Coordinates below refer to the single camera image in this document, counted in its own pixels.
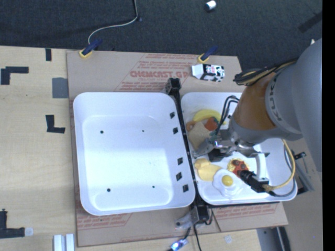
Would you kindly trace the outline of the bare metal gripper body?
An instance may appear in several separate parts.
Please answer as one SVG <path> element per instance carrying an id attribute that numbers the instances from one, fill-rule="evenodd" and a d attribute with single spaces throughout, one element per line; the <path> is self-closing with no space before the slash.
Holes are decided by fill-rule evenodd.
<path id="1" fill-rule="evenodd" d="M 213 149 L 219 149 L 225 156 L 238 152 L 244 156 L 254 154 L 254 144 L 242 140 L 236 132 L 229 129 L 220 130 L 214 137 Z"/>

